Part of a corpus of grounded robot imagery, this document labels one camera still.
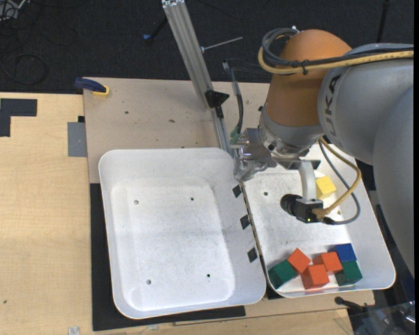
red block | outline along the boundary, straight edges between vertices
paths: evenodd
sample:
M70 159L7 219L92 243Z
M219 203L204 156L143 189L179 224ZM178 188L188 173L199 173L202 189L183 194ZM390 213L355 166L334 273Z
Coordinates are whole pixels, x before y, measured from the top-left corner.
M324 265L309 265L301 274L301 279L305 289L321 288L329 283L328 272Z
M292 265L295 271L302 273L310 264L310 258L307 257L299 248L295 249L291 255L288 256L287 261Z
M337 252L321 253L317 258L314 259L314 264L324 265L326 271L331 271L332 273L338 273L343 269Z

black clamp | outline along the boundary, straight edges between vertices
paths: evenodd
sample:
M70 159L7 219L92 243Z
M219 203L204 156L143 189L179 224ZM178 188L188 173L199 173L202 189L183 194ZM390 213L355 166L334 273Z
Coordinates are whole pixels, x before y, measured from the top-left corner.
M212 90L205 92L205 97L209 107L216 110L216 115L219 118L223 118L222 104L228 99L229 96L230 95L227 93L216 92Z

gray cable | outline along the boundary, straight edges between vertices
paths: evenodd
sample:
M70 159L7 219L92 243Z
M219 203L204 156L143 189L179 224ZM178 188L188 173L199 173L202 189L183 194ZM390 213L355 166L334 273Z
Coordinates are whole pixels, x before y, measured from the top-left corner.
M323 153L324 157L326 158L326 161L328 162L328 164L330 165L332 170L335 172L335 174L341 180L343 185L345 185L346 188L349 188L349 185L346 182L346 180L340 175L339 171L337 170L337 168L334 166L334 164L332 163L332 161L329 159L328 155L326 154L326 150L324 149L323 144L320 141L318 141L318 144L320 145L321 152ZM355 214L355 216L348 219L348 220L345 220L345 221L335 221L335 220L332 220L330 217L325 217L325 219L327 218L329 220L329 224L331 224L331 225L346 225L346 224L351 223L352 221L355 221L357 219L357 217L360 215L360 203L358 202L358 199L357 199L357 197L355 196L354 193L351 193L351 196L353 197L355 205L357 206L357 213Z

wooden surface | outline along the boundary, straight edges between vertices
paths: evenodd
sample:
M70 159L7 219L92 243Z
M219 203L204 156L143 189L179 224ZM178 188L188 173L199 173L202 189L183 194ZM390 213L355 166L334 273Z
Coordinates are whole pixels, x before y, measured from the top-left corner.
M11 137L0 137L0 334L64 335L74 326L81 335L148 332L149 327L98 333L91 328L88 166L86 158L68 157L67 143L67 123L84 114L82 96L0 93L0 98L38 99L37 117L13 117ZM358 304L374 302L372 291L347 294ZM264 299L246 312L239 320L157 329L321 335L345 334L344 324L350 326L332 295Z

cube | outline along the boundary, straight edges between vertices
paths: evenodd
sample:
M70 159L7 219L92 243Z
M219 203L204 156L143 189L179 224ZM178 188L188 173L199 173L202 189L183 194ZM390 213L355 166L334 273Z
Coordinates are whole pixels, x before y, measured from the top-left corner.
M343 266L343 270L335 274L338 285L353 285L363 278L362 272L355 260L341 262L341 265Z
M340 262L348 262L350 260L357 260L357 257L355 256L354 248L352 247L352 244L350 243L337 244L334 247L332 247L330 250L337 252Z
M330 179L329 176L319 177L315 180L316 185L316 198L319 200L324 200L331 196L337 188Z
M297 273L291 264L287 260L284 260L271 268L268 271L268 276L274 288L278 289L285 282L294 279Z
M328 272L324 265L309 265L301 274L301 279L305 289L321 288L329 283Z
M294 270L300 274L304 272L310 264L310 258L307 257L299 248L296 248L292 254L288 256L287 260L292 265Z
M326 271L337 273L343 269L337 252L321 253L318 257L314 258L315 265L324 265Z

